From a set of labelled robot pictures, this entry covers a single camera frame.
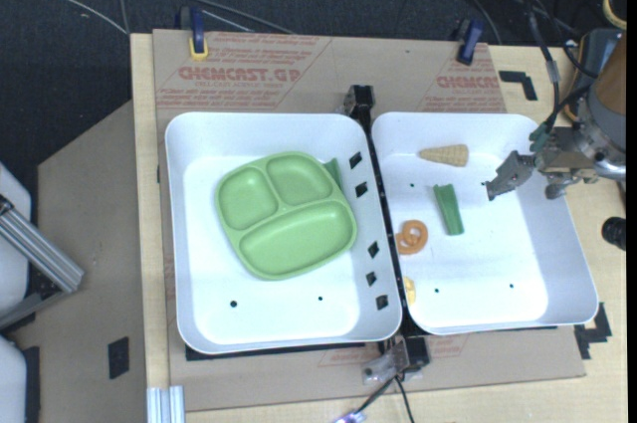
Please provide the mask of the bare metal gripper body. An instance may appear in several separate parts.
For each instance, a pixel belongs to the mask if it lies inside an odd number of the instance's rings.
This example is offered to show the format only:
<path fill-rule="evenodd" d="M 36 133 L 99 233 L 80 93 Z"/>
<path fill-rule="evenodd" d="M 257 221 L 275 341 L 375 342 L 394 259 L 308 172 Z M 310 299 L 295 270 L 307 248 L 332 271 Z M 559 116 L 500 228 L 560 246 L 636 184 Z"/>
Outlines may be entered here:
<path fill-rule="evenodd" d="M 559 126 L 535 155 L 544 174 L 579 178 L 625 178 L 625 151 L 593 126 Z"/>

